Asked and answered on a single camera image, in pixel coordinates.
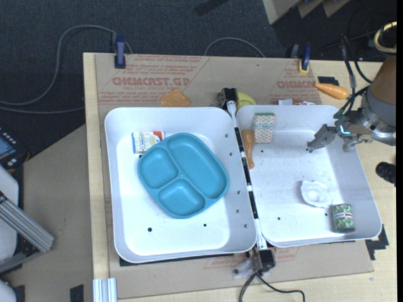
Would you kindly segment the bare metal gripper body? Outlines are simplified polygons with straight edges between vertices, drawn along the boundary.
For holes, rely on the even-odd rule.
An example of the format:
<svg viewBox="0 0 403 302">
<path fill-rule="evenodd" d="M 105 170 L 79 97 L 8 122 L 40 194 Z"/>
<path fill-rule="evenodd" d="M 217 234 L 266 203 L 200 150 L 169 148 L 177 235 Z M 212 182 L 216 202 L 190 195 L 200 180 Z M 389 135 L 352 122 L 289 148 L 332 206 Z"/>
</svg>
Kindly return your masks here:
<svg viewBox="0 0 403 302">
<path fill-rule="evenodd" d="M 357 109 L 342 114 L 335 114 L 337 134 L 343 139 L 344 136 L 353 134 L 367 134 L 372 141 L 395 146 L 395 128 L 382 121 L 370 109 Z"/>
</svg>

